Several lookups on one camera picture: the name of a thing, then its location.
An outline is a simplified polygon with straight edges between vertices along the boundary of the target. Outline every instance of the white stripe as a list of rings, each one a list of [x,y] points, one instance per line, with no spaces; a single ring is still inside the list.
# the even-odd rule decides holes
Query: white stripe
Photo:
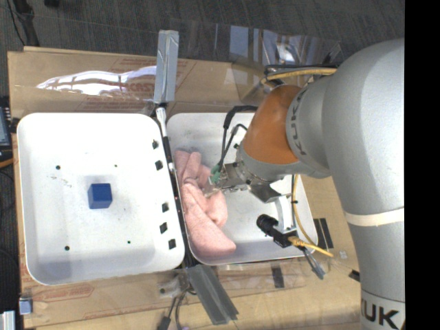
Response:
[[[380,226],[386,225],[387,223],[405,221],[405,208],[372,215],[356,215],[350,214],[349,212],[344,213],[347,222],[356,226]]]

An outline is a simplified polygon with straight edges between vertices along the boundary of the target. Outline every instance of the blue cube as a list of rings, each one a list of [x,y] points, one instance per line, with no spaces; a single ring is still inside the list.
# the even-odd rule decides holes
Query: blue cube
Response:
[[[90,209],[108,208],[113,201],[110,184],[91,184],[87,194]]]

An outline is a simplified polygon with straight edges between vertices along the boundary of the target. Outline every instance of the carpeted floor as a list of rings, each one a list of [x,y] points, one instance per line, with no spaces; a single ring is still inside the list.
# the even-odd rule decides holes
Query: carpeted floor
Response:
[[[178,28],[180,57],[215,61],[226,61],[230,48],[214,52],[216,25],[336,40],[345,58],[403,37],[405,30],[405,0],[61,0],[58,8],[44,6],[43,0],[27,2],[43,47],[153,56],[159,30]],[[17,16],[14,20],[25,40]],[[190,28],[194,23],[196,34]],[[0,96],[9,94],[7,51],[22,48],[7,1],[0,0]],[[18,269],[12,169],[0,173],[1,313],[17,308]]]

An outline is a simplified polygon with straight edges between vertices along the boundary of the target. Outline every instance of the pink cloth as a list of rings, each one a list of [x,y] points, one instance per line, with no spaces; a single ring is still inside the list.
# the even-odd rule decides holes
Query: pink cloth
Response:
[[[201,164],[201,154],[176,151],[174,157],[185,223],[196,256],[233,253],[237,246],[221,231],[228,219],[224,194],[219,191],[206,198],[202,192],[210,170]]]

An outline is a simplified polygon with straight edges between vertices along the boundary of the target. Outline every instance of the cardboard box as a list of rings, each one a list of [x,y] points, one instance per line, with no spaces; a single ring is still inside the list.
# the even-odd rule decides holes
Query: cardboard box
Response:
[[[123,73],[153,65],[154,61],[155,58],[148,56],[32,47],[25,48],[24,52],[10,52],[8,67],[12,116],[22,118],[37,111],[140,112],[145,99],[153,97],[153,88],[140,91],[142,94],[135,94],[134,90],[133,93],[126,93],[133,102],[127,102],[124,94],[96,102],[96,96],[91,99],[90,95],[84,93],[39,89],[36,86],[50,78],[77,74],[84,69]],[[142,82],[154,85],[154,80],[149,77],[145,77]],[[225,112],[239,104],[241,99],[234,83],[231,64],[179,60],[176,101],[169,104],[168,116],[182,112]],[[173,285],[182,273],[181,270],[59,286],[41,285],[29,275],[25,262],[19,194],[21,186],[17,138],[13,135],[12,139],[21,291],[23,296],[30,296],[34,301],[34,311],[24,316],[25,328],[121,329],[121,324],[125,322],[135,324],[146,317],[151,323],[144,323],[142,327],[156,329],[171,304],[172,296],[175,296],[173,292],[178,290],[171,287],[161,293],[161,289],[163,285]],[[350,271],[356,270],[358,264],[333,182],[331,179],[308,177],[304,177],[303,181],[313,217],[327,220],[336,256],[332,261],[321,259],[328,271],[323,281],[318,280],[308,264],[300,260],[277,261],[275,265],[257,263],[218,267],[216,271],[219,280],[239,310],[237,324],[240,329],[255,329],[256,324],[265,329],[275,329],[353,323],[359,320],[360,284],[349,278]],[[284,287],[277,288],[274,267],[281,270]],[[184,304],[182,323],[190,327],[210,325],[197,297],[187,297]]]

